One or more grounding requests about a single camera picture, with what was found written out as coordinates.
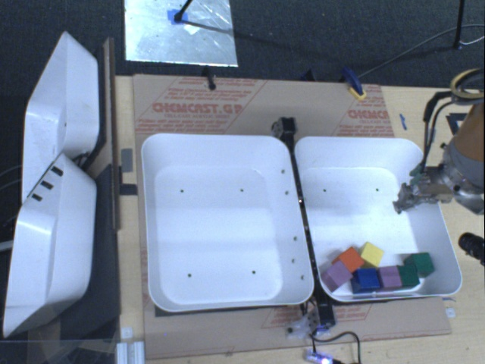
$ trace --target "wooden table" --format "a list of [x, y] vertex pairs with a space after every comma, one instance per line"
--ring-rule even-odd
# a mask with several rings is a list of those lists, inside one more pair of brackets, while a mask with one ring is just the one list
[[[382, 87], [387, 110], [396, 137], [414, 141], [420, 147], [423, 144], [424, 126], [421, 121], [424, 106], [437, 91], [431, 88]], [[116, 78], [117, 97], [117, 138], [120, 148], [135, 149], [133, 124], [133, 79]], [[467, 108], [452, 106], [450, 112], [467, 112]], [[405, 117], [407, 130], [404, 130], [400, 115]], [[442, 155], [441, 142], [449, 142], [450, 129], [446, 118], [439, 119], [435, 145], [432, 148], [428, 163], [437, 164]], [[124, 182], [136, 183], [136, 169], [124, 176]], [[120, 230], [118, 248], [120, 260], [121, 315], [120, 326], [133, 329], [133, 338], [143, 340], [142, 283], [139, 254], [138, 198], [122, 196], [120, 198]], [[435, 337], [419, 337], [401, 340], [365, 341], [362, 343], [362, 361], [364, 363], [410, 363], [455, 364], [457, 362], [479, 363], [483, 358], [485, 341], [485, 290], [483, 267], [480, 263], [466, 256], [458, 247], [459, 236], [468, 231], [483, 236], [483, 216], [476, 216], [455, 202], [442, 205], [443, 217], [449, 230], [458, 262], [462, 270], [463, 285], [461, 290], [446, 301], [446, 307], [455, 317], [450, 319], [452, 333]], [[332, 344], [321, 347], [320, 351], [332, 354], [337, 359], [350, 363], [355, 362], [355, 345]], [[280, 350], [234, 353], [228, 355], [195, 356], [179, 359], [161, 359], [149, 361], [156, 363], [237, 364], [252, 362], [254, 364], [296, 363], [304, 362], [303, 349], [291, 348]]]

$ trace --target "colored block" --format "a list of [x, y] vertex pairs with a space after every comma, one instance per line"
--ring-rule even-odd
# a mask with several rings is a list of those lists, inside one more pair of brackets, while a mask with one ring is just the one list
[[379, 268], [377, 275], [379, 276], [380, 286], [384, 290], [402, 287], [401, 277], [399, 276], [399, 270], [396, 265]]
[[369, 293], [380, 289], [380, 282], [375, 268], [359, 268], [354, 272], [350, 283], [354, 294]]
[[332, 264], [331, 267], [321, 275], [321, 280], [332, 292], [344, 283], [350, 281], [350, 279], [352, 279], [351, 272], [340, 260]]
[[335, 258], [332, 263], [335, 263], [337, 260], [340, 260], [350, 272], [355, 272], [357, 268], [364, 265], [363, 258], [352, 246], [348, 250], [340, 253], [340, 255]]
[[427, 252], [413, 253], [404, 260], [404, 264], [416, 267], [420, 278], [425, 278], [434, 271], [433, 261]]
[[411, 288], [419, 285], [418, 271], [413, 265], [398, 265], [402, 288]]
[[361, 248], [361, 257], [365, 262], [364, 267], [379, 267], [383, 255], [384, 251], [381, 248], [376, 247], [373, 243], [367, 242]]

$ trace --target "black metal bar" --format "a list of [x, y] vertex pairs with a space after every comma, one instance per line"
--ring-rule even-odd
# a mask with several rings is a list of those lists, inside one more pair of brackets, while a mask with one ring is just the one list
[[318, 267], [313, 250], [313, 243], [310, 234], [310, 226], [308, 224], [308, 216], [306, 214], [305, 198], [303, 197], [302, 183], [300, 181], [298, 164], [295, 157], [295, 133], [296, 123], [294, 118], [280, 118], [275, 122], [271, 128], [271, 133], [274, 137], [280, 139], [288, 147], [291, 157], [291, 164], [293, 168], [293, 175], [295, 177], [296, 192], [298, 193], [298, 201], [300, 210], [302, 212], [303, 226], [305, 229], [306, 243], [308, 246], [308, 254], [310, 256], [311, 270], [314, 279], [314, 298], [317, 302], [318, 308], [318, 327], [330, 329], [336, 324], [335, 315], [333, 314], [333, 300], [325, 293], [320, 284], [318, 277]]
[[462, 48], [462, 23], [463, 23], [463, 12], [465, 10], [465, 0], [460, 0], [460, 6], [458, 8], [458, 23], [456, 24], [456, 35], [453, 47], [457, 50]]
[[187, 0], [186, 3], [183, 5], [182, 9], [180, 9], [180, 11], [178, 11], [174, 15], [174, 20], [176, 22], [181, 22], [182, 21], [182, 16], [183, 16], [184, 12], [186, 11], [186, 9], [189, 7], [190, 3], [192, 3], [192, 0]]

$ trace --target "metal plate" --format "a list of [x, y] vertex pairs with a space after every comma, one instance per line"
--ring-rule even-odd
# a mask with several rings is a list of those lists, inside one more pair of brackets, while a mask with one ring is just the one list
[[186, 0], [125, 0], [129, 61], [237, 67], [229, 0], [194, 0], [175, 24], [170, 10]]

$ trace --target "dark green cube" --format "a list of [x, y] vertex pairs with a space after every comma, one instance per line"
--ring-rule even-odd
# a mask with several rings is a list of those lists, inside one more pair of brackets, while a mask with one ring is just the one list
[[402, 288], [412, 288], [419, 285], [418, 272], [413, 265], [398, 265]]
[[433, 261], [427, 252], [413, 253], [404, 260], [404, 264], [416, 267], [420, 278], [425, 278], [434, 271]]

